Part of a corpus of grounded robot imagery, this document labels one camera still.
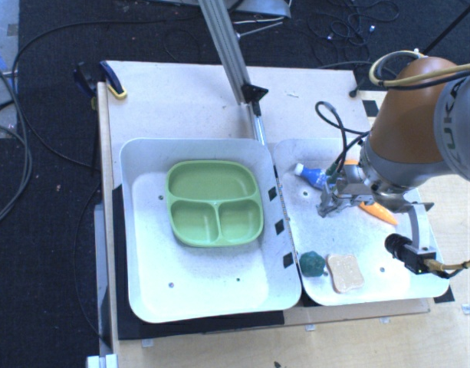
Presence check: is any white plastic tray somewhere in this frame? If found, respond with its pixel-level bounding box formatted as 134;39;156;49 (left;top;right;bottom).
272;138;451;307
119;137;303;324

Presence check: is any blue bottle with white cap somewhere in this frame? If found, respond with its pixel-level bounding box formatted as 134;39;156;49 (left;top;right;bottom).
294;162;330;192

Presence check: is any pale flat board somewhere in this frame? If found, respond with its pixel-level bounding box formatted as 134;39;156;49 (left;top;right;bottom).
103;60;431;327

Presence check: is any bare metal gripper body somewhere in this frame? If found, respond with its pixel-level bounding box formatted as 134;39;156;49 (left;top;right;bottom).
334;164;420;212

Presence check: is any orange carrot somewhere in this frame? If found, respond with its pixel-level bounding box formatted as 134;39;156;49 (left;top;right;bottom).
358;201;399;227

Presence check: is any tan bread slice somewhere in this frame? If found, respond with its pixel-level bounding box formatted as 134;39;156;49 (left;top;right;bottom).
326;253;366;294

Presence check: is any green broccoli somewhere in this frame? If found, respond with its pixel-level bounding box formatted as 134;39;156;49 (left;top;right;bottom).
298;250;328;279

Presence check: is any thin black and white rod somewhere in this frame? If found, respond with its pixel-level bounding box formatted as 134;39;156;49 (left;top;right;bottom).
252;113;299;270

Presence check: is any black cylinder on white bracket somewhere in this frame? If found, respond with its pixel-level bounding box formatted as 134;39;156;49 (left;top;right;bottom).
384;201;439;275

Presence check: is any green divided plate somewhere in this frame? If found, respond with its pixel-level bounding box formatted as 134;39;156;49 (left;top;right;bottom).
165;159;265;248

